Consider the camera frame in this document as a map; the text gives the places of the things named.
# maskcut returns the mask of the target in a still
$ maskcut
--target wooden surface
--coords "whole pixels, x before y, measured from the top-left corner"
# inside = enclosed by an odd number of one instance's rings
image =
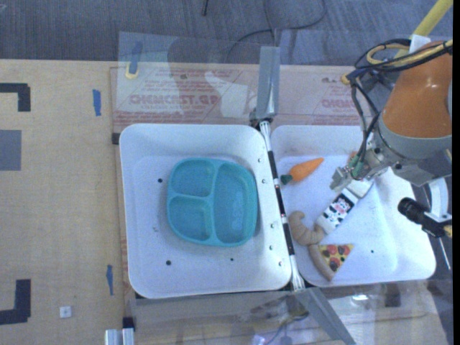
[[[0,326],[0,344],[101,344],[106,329],[121,328],[111,65],[0,60],[0,82],[32,89],[31,112],[0,93],[0,129],[22,130],[21,170],[0,172],[0,310],[13,308],[16,280],[32,281],[31,317]],[[67,305],[73,316],[61,319]]]

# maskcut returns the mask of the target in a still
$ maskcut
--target pizza crust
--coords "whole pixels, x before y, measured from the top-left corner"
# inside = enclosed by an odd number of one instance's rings
[[[308,246],[308,253],[310,253],[311,260],[313,261],[315,267],[319,270],[319,272],[326,278],[328,281],[332,281],[334,275],[336,274],[325,259],[319,249],[318,244],[312,244]]]

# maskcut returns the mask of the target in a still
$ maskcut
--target carrot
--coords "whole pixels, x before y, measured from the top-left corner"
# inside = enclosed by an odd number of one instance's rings
[[[294,165],[290,168],[287,175],[281,175],[281,182],[286,185],[291,180],[301,181],[315,171],[323,161],[324,158],[319,157]]]

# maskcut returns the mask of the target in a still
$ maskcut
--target gray floor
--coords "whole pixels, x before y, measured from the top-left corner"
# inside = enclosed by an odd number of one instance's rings
[[[237,41],[271,27],[284,28],[277,37],[291,63],[353,65],[373,45],[408,37],[437,0],[324,1],[325,17],[294,32],[286,27],[314,21],[321,0],[270,0],[268,14],[265,0],[209,0],[205,17],[203,0],[0,0],[0,58],[117,60],[121,32]],[[431,37],[452,36],[451,9]],[[256,34],[245,42],[270,43],[271,36]],[[176,55],[183,61],[201,58],[200,50]],[[451,241],[446,246],[451,255]],[[453,343],[450,278],[440,266],[432,288]]]

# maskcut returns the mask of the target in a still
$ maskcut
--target gray square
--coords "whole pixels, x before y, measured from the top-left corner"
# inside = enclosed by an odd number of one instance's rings
[[[0,130],[0,171],[21,170],[21,131]]]

